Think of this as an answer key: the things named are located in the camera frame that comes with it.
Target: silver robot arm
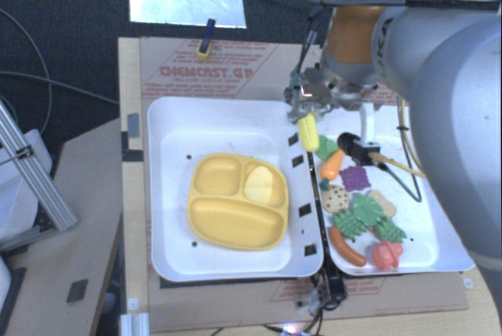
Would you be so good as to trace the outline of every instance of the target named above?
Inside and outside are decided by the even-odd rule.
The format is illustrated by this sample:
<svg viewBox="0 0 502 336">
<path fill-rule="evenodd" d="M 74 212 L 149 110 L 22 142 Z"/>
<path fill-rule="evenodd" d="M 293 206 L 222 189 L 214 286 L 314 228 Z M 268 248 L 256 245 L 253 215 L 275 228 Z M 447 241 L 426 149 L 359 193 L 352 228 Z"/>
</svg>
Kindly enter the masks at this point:
<svg viewBox="0 0 502 336">
<path fill-rule="evenodd" d="M 329 0 L 309 1 L 325 5 Z M 293 100 L 286 98 L 294 119 L 318 106 L 317 116 L 332 108 L 358 110 L 378 79 L 406 99 L 424 173 L 502 318 L 500 0 L 486 5 L 334 0 L 329 5 L 335 9 L 320 72 L 311 75 L 316 92 L 303 92 L 308 75 L 296 85 L 313 102 L 305 104 L 294 94 Z M 317 92 L 319 83 L 331 98 Z"/>
<path fill-rule="evenodd" d="M 388 8 L 373 64 L 409 102 L 420 163 L 502 317 L 500 14 Z"/>
</svg>

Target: toy food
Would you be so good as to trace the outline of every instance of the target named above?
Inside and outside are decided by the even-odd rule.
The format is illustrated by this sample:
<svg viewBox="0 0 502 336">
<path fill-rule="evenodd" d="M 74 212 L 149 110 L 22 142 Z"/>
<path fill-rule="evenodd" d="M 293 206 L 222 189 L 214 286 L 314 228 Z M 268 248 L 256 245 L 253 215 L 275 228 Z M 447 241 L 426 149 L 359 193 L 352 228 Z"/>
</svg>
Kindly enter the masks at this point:
<svg viewBox="0 0 502 336">
<path fill-rule="evenodd" d="M 244 196 L 254 202 L 268 203 L 274 187 L 274 175 L 265 166 L 253 169 L 244 184 Z"/>
<path fill-rule="evenodd" d="M 287 225 L 289 193 L 281 171 L 231 153 L 203 157 L 188 193 L 188 224 L 199 238 L 236 250 L 270 250 Z"/>
<path fill-rule="evenodd" d="M 333 223 L 352 242 L 355 242 L 355 236 L 360 236 L 366 231 L 365 225 L 356 219 L 349 209 L 344 209 L 335 214 Z"/>
<path fill-rule="evenodd" d="M 352 213 L 367 227 L 373 227 L 384 215 L 384 210 L 375 199 L 356 193 Z"/>
<path fill-rule="evenodd" d="M 402 243 L 406 238 L 406 233 L 402 231 L 389 216 L 383 216 L 375 225 L 376 234 L 391 243 Z"/>
<path fill-rule="evenodd" d="M 301 145 L 307 152 L 315 152 L 319 149 L 319 133 L 315 115 L 311 111 L 298 120 L 298 132 L 300 133 Z"/>
<path fill-rule="evenodd" d="M 319 149 L 315 151 L 315 154 L 321 160 L 327 160 L 336 150 L 338 149 L 338 145 L 335 141 L 328 139 L 324 135 L 319 136 Z"/>
<path fill-rule="evenodd" d="M 348 192 L 340 185 L 329 184 L 328 190 L 321 192 L 321 204 L 322 208 L 330 214 L 348 209 L 350 206 Z"/>
<path fill-rule="evenodd" d="M 340 171 L 340 176 L 348 192 L 360 191 L 364 188 L 371 187 L 368 180 L 368 174 L 366 174 L 366 170 L 362 166 L 350 166 Z"/>
<path fill-rule="evenodd" d="M 380 269 L 389 270 L 390 268 L 397 268 L 399 266 L 399 255 L 402 252 L 403 249 L 400 243 L 389 243 L 384 240 L 373 248 L 371 258 Z"/>
<path fill-rule="evenodd" d="M 322 165 L 320 177 L 333 181 L 340 172 L 343 161 L 344 151 L 342 149 L 336 150 Z"/>
<path fill-rule="evenodd" d="M 377 191 L 376 189 L 372 189 L 370 192 L 367 194 L 371 198 L 375 199 L 376 203 L 378 203 L 380 206 L 382 206 L 382 209 L 384 210 L 384 215 L 389 216 L 389 217 L 394 217 L 396 212 L 398 211 L 391 201 L 387 200 L 380 191 Z"/>
<path fill-rule="evenodd" d="M 337 227 L 328 228 L 328 236 L 338 253 L 347 259 L 347 261 L 356 266 L 362 267 L 366 265 L 366 258 L 348 246 L 341 231 Z"/>
</svg>

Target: white tray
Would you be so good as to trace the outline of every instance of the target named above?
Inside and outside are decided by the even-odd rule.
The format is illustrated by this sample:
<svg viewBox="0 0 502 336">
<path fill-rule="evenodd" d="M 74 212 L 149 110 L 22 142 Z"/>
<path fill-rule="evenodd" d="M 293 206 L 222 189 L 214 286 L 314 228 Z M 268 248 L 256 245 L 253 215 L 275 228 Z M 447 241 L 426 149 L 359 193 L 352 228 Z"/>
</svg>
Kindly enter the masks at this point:
<svg viewBox="0 0 502 336">
<path fill-rule="evenodd" d="M 289 145 L 296 127 L 277 101 L 166 97 L 148 109 L 151 254 L 158 274 L 177 281 L 305 277 L 322 265 L 307 156 Z M 266 251 L 241 251 L 199 239 L 187 219 L 187 196 L 198 161 L 211 153 L 248 155 L 277 166 L 289 187 L 284 239 Z M 293 168 L 293 160 L 303 163 Z"/>
<path fill-rule="evenodd" d="M 406 164 L 406 157 L 402 150 L 402 144 L 398 126 L 396 107 L 383 106 L 375 114 L 376 119 L 376 142 L 381 146 L 381 153 L 397 162 Z M 336 140 L 343 132 L 360 134 L 359 113 L 336 110 L 325 116 L 323 122 L 318 125 L 320 134 L 325 134 Z M 322 161 L 317 159 L 316 167 L 320 168 Z M 350 158 L 345 156 L 341 169 L 355 166 Z M 415 191 L 411 176 L 398 167 L 389 167 L 406 183 L 409 189 Z M 355 243 L 347 240 L 347 243 L 360 254 L 366 256 L 367 263 L 360 268 L 346 261 L 330 244 L 330 253 L 336 266 L 343 272 L 353 276 L 381 276 L 417 272 L 455 272 L 465 271 L 474 266 L 474 262 L 467 254 L 459 236 L 453 229 L 448 217 L 435 198 L 428 182 L 417 178 L 422 202 L 416 202 L 398 183 L 388 174 L 376 167 L 365 168 L 370 187 L 359 192 L 365 195 L 370 189 L 380 191 L 397 208 L 397 214 L 393 217 L 394 223 L 402 228 L 407 238 L 403 240 L 404 252 L 399 259 L 399 267 L 390 271 L 377 268 L 371 259 L 371 250 L 380 240 L 370 231 L 356 236 Z M 341 176 L 331 184 L 343 185 Z M 324 213 L 326 227 L 332 225 L 332 215 Z"/>
</svg>

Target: yellow plate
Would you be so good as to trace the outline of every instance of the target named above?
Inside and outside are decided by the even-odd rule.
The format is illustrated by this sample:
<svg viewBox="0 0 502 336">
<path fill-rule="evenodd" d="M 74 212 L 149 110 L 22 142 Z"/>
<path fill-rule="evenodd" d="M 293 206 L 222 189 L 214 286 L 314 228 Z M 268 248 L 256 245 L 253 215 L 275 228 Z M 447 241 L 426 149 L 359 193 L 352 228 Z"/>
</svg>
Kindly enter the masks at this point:
<svg viewBox="0 0 502 336">
<path fill-rule="evenodd" d="M 286 179 L 270 163 L 214 153 L 195 167 L 187 212 L 201 239 L 237 250 L 268 250 L 286 233 L 288 209 Z"/>
</svg>

